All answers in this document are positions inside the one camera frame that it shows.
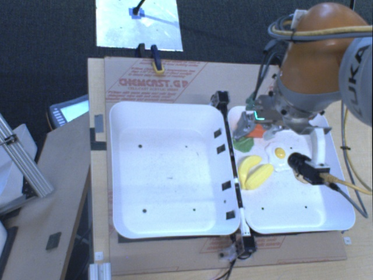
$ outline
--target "yellow cable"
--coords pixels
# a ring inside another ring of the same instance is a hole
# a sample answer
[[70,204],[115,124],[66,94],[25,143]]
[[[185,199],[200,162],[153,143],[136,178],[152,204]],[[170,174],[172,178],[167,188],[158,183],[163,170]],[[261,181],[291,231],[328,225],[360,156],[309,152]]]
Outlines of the yellow cable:
[[288,30],[278,30],[275,28],[275,26],[272,26],[272,32],[284,36],[320,36],[339,33],[373,32],[373,26],[347,26],[313,31],[296,31],[294,33],[293,31]]
[[[344,121],[343,121],[343,128],[344,128],[344,144],[346,146],[347,145],[347,139],[346,139],[346,125],[347,125],[347,116],[349,114],[349,110],[346,108],[346,111],[344,112]],[[372,189],[368,186],[368,184],[366,184],[366,182],[359,176],[359,174],[357,173],[352,161],[351,161],[351,157],[350,157],[350,154],[349,154],[349,150],[346,149],[346,154],[347,154],[347,160],[349,161],[349,164],[350,164],[350,167],[351,167],[351,170],[353,171],[353,173],[355,174],[357,180],[368,190],[368,191],[372,191]]]
[[367,194],[367,195],[372,195],[373,193],[371,191],[368,191],[368,190],[365,190],[365,189],[362,189],[362,188],[359,188],[357,187],[356,185],[354,184],[350,184],[346,181],[343,181],[343,180],[340,180],[339,178],[329,174],[329,173],[320,173],[320,176],[322,179],[324,179],[325,181],[327,181],[328,183],[338,183],[338,184],[343,184],[345,186],[348,186],[354,190],[357,190],[361,193],[364,193],[364,194]]

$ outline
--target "egg yolk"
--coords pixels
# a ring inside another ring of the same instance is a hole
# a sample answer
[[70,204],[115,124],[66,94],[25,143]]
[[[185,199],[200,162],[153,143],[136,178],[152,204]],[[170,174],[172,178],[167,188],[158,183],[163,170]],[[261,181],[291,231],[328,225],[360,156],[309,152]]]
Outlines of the egg yolk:
[[278,148],[275,149],[275,155],[279,159],[283,159],[285,157],[285,151],[281,147],[278,147]]

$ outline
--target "white tray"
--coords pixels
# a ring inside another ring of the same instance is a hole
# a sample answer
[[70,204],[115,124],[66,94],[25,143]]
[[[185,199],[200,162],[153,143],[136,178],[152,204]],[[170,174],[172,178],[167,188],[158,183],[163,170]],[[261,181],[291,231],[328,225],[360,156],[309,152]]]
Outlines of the white tray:
[[240,214],[218,110],[123,101],[112,107],[109,119],[113,220],[120,235],[138,239],[237,230]]
[[[237,127],[237,121],[245,107],[234,107],[228,114],[231,130]],[[317,116],[311,124],[327,127],[324,116]],[[286,157],[280,160],[268,156],[271,150],[281,147]],[[287,165],[287,158],[293,152],[311,157],[311,140],[308,135],[297,135],[293,131],[281,131],[268,141],[254,139],[254,147],[249,153],[235,150],[237,167],[244,157],[259,155],[264,163],[271,163],[275,169],[272,175],[255,190],[241,190],[245,207],[245,218],[256,232],[292,233],[329,230],[347,230],[355,223],[352,205],[338,192],[325,185],[304,184],[296,180],[293,171]],[[326,135],[326,163],[330,173],[340,179],[343,173],[330,133]],[[348,194],[345,186],[340,188]]]

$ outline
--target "yellow banana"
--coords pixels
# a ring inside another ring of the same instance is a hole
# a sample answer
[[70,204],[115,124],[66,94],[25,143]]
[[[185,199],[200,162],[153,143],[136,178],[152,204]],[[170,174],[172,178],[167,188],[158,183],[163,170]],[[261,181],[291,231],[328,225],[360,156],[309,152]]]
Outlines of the yellow banana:
[[254,190],[258,188],[262,183],[266,181],[268,177],[271,176],[274,168],[271,164],[264,164],[255,170],[245,182],[245,188],[247,190]]
[[238,167],[238,180],[240,181],[241,189],[246,189],[245,182],[250,169],[259,164],[261,161],[262,158],[260,156],[248,156],[241,162]]

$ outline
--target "green led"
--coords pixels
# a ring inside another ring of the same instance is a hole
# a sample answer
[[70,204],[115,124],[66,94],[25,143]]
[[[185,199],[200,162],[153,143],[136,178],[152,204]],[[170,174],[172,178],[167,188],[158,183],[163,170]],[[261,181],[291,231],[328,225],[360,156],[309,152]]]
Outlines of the green led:
[[263,117],[258,117],[258,113],[256,113],[256,111],[254,111],[254,116],[256,120],[265,120]]

